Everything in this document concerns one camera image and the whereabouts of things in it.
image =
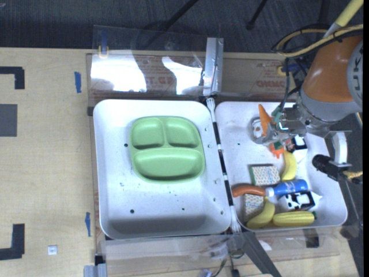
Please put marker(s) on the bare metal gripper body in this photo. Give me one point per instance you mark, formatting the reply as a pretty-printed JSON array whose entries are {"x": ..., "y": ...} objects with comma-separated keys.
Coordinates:
[{"x": 294, "y": 121}]

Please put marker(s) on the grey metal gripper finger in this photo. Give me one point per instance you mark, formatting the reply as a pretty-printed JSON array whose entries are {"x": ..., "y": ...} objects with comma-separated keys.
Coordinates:
[
  {"x": 279, "y": 139},
  {"x": 263, "y": 139}
]

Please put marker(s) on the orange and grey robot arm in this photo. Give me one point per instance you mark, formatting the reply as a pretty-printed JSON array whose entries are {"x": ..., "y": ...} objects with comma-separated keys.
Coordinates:
[{"x": 328, "y": 74}]

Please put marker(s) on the small orange and green toy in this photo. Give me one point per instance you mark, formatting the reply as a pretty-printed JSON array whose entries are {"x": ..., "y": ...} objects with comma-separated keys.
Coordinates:
[{"x": 277, "y": 153}]

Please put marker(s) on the small white and red can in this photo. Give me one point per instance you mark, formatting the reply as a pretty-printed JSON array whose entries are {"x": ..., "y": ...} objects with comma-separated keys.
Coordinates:
[{"x": 256, "y": 127}]

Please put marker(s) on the black and white carton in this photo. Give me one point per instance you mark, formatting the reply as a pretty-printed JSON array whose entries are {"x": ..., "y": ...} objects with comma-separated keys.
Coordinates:
[
  {"x": 299, "y": 143},
  {"x": 297, "y": 202}
]

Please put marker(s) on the orange carrot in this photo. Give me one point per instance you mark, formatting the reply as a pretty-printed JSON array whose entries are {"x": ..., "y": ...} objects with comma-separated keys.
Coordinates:
[{"x": 264, "y": 118}]

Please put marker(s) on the yellow banana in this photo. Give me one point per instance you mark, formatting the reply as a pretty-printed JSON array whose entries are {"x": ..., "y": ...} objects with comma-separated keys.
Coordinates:
[
  {"x": 263, "y": 216},
  {"x": 290, "y": 166}
]

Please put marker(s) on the white plastic tray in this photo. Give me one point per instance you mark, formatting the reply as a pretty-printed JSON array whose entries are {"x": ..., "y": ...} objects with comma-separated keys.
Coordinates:
[
  {"x": 161, "y": 206},
  {"x": 239, "y": 160}
]

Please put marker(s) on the patterned white carton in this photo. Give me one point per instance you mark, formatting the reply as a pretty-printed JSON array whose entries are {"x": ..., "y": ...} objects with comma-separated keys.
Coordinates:
[
  {"x": 264, "y": 175},
  {"x": 253, "y": 206}
]

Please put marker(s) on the blue bottle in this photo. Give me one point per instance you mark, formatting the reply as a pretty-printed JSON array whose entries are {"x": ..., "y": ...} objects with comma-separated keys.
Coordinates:
[{"x": 289, "y": 187}]

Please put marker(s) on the orange sausage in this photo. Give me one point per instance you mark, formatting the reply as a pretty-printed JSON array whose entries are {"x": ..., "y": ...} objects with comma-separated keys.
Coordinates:
[{"x": 246, "y": 190}]

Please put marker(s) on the yellow corn cob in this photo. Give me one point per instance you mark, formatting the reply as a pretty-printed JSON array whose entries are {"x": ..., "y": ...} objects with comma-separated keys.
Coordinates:
[{"x": 292, "y": 218}]

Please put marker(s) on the green divided plate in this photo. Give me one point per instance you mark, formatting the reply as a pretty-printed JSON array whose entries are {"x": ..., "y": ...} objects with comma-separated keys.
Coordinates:
[{"x": 167, "y": 163}]

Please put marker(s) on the black cylinder on white bracket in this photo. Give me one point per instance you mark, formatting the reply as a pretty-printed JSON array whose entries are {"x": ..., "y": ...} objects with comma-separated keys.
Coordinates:
[{"x": 328, "y": 166}]

